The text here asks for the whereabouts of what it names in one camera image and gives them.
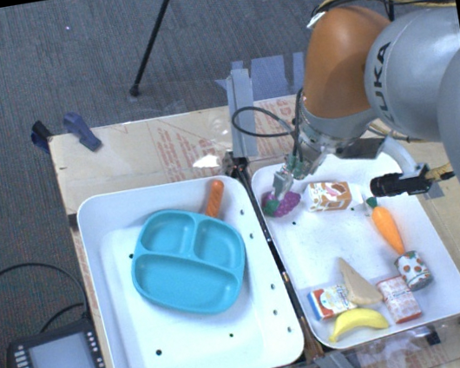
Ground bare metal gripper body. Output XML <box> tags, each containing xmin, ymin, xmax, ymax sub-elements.
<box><xmin>278</xmin><ymin>130</ymin><xmax>332</xmax><ymax>184</ymax></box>

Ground purple grapes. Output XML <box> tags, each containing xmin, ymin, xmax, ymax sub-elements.
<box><xmin>258</xmin><ymin>186</ymin><xmax>306</xmax><ymax>221</ymax></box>

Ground orange sausage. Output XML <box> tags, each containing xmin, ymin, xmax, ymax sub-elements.
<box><xmin>199</xmin><ymin>178</ymin><xmax>231</xmax><ymax>220</ymax></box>

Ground white plastic tray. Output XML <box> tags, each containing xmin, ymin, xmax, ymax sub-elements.
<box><xmin>247</xmin><ymin>134</ymin><xmax>460</xmax><ymax>362</ymax></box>
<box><xmin>72</xmin><ymin>163</ymin><xmax>311</xmax><ymax>368</ymax></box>

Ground orange carrot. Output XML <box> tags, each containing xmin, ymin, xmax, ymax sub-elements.
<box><xmin>365</xmin><ymin>192</ymin><xmax>407</xmax><ymax>261</ymax></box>

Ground beige bread slice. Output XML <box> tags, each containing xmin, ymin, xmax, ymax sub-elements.
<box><xmin>337</xmin><ymin>250</ymin><xmax>386</xmax><ymax>311</ymax></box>

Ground small white and orange carton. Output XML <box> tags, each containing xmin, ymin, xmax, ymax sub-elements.
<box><xmin>306</xmin><ymin>281</ymin><xmax>360</xmax><ymax>323</ymax></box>

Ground blue divided plate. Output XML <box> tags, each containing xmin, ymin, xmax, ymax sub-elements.
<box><xmin>121</xmin><ymin>196</ymin><xmax>258</xmax><ymax>328</ymax></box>

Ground brown cardboard board red print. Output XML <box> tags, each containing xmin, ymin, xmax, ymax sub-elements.
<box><xmin>47</xmin><ymin>63</ymin><xmax>460</xmax><ymax>368</ymax></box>

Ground white can with orange dots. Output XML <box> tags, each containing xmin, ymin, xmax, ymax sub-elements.
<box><xmin>391</xmin><ymin>247</ymin><xmax>435</xmax><ymax>295</ymax></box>

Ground yellow banana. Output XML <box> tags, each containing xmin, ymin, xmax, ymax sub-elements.
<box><xmin>324</xmin><ymin>302</ymin><xmax>392</xmax><ymax>345</ymax></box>

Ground red and white packet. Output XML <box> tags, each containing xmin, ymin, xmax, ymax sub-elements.
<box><xmin>375</xmin><ymin>272</ymin><xmax>425</xmax><ymax>328</ymax></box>

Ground black block with thin wires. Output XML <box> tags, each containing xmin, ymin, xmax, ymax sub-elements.
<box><xmin>220</xmin><ymin>148</ymin><xmax>252</xmax><ymax>177</ymax></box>

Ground black cylinder on white bracket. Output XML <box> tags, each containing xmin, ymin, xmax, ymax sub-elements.
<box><xmin>361</xmin><ymin>128</ymin><xmax>436</xmax><ymax>204</ymax></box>

